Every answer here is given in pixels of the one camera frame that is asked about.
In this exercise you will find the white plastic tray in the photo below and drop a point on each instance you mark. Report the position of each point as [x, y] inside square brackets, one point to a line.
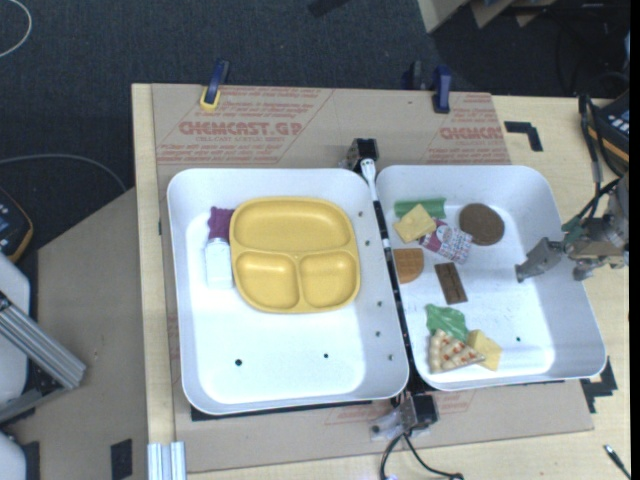
[520, 308]
[280, 353]

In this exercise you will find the white bottle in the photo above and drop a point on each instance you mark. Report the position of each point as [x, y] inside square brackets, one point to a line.
[218, 265]

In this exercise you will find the green ridged bar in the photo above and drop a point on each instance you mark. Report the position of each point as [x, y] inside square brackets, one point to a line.
[432, 205]

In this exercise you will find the red and white packet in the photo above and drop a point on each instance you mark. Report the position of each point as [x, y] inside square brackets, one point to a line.
[450, 244]

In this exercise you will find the pizza slice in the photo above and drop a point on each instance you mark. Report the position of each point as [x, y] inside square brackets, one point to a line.
[450, 354]

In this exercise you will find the purple grapes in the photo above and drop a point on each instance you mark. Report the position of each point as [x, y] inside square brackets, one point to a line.
[220, 220]

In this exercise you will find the thin black and white rod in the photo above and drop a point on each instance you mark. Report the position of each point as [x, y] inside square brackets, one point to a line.
[381, 218]

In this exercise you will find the yellow divided plate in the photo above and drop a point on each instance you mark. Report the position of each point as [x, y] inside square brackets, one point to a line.
[292, 228]

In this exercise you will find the green lettuce leaf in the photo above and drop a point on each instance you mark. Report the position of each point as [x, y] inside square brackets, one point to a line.
[445, 320]

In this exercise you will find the brown round biscuit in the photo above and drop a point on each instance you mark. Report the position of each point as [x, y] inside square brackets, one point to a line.
[481, 224]

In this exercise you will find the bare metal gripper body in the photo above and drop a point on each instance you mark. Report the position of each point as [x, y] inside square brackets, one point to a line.
[597, 240]

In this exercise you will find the orange half waffle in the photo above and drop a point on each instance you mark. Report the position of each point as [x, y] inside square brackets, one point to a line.
[407, 265]

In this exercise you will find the brown chocolate bar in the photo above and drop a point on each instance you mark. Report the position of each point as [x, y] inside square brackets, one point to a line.
[450, 283]

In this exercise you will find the brown cardboard board red print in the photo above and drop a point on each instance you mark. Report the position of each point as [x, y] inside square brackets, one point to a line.
[350, 113]

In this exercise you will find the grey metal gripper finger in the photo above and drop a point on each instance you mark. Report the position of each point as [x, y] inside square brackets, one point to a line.
[590, 269]
[542, 258]

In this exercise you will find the yellow cheese wedge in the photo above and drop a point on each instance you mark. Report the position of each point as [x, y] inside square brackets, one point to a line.
[414, 223]
[490, 350]

